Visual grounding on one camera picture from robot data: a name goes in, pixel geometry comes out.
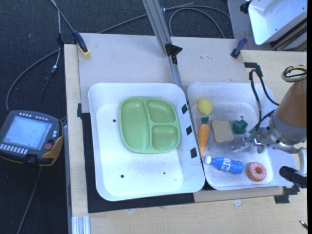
bread slice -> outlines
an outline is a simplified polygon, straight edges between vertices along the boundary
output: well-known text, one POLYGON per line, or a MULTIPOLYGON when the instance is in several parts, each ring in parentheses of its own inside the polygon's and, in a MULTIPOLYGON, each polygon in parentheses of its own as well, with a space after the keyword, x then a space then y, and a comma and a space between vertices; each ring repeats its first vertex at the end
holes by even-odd
POLYGON ((228 121, 214 119, 211 122, 211 127, 214 132, 214 141, 216 143, 232 141, 234 139, 231 124, 228 121))

white bottle cap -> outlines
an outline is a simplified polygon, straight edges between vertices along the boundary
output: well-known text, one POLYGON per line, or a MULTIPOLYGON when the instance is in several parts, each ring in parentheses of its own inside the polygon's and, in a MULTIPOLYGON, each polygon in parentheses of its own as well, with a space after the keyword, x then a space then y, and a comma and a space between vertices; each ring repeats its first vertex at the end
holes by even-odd
POLYGON ((205 164, 209 165, 211 163, 211 157, 210 156, 206 156, 205 157, 205 164))

white tray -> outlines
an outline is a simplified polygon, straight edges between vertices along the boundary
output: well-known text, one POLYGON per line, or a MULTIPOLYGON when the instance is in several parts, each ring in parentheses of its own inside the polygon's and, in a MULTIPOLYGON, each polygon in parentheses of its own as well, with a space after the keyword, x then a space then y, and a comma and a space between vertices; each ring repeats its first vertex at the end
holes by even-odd
POLYGON ((171 83, 98 83, 89 90, 96 187, 106 200, 118 201, 157 195, 199 191, 205 175, 182 89, 171 83), (139 154, 123 144, 119 130, 119 106, 129 97, 156 97, 176 110, 181 141, 168 153, 139 154))
POLYGON ((248 13, 257 45, 278 40, 307 17, 308 0, 252 0, 248 13))
MULTIPOLYGON (((262 86, 255 84, 261 106, 262 115, 275 109, 265 96, 262 86)), ((272 96, 272 92, 267 88, 268 94, 272 96)), ((248 131, 258 122, 258 107, 254 94, 249 83, 192 83, 187 91, 189 104, 192 112, 192 118, 197 131, 201 124, 203 115, 197 109, 197 102, 200 98, 205 97, 212 101, 214 108, 209 115, 209 126, 214 119, 227 120, 231 124, 235 120, 241 120, 241 117, 248 123, 248 131)), ((264 120, 261 126, 268 125, 268 119, 264 120)), ((203 156, 227 157, 233 160, 242 161, 245 165, 249 162, 258 161, 267 169, 267 176, 261 182, 253 182, 248 179, 246 169, 240 175, 234 175, 219 171, 213 165, 204 164, 205 177, 207 182, 217 190, 232 190, 252 187, 269 187, 269 186, 290 186, 291 182, 285 180, 279 175, 279 169, 283 165, 296 168, 293 156, 280 150, 267 149, 265 152, 258 154, 255 146, 240 152, 233 152, 233 147, 242 135, 234 134, 234 140, 217 144, 214 142, 214 133, 211 128, 207 147, 203 156)))

blue bottle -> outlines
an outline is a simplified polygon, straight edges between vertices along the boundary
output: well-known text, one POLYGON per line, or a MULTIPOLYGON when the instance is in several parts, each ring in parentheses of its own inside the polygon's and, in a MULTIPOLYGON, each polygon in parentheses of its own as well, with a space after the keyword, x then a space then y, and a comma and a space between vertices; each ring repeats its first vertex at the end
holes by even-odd
POLYGON ((241 161, 235 161, 224 157, 212 158, 210 156, 207 156, 205 158, 205 164, 214 165, 221 171, 234 174, 241 174, 244 170, 244 164, 241 161))

handheld controller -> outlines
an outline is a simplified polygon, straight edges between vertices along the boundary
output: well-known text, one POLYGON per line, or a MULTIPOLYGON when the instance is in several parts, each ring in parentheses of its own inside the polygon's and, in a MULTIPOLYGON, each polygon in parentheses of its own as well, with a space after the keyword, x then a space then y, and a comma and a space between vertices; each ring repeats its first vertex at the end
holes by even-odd
POLYGON ((11 111, 0 130, 0 157, 51 166, 59 157, 63 139, 59 119, 32 111, 11 111))

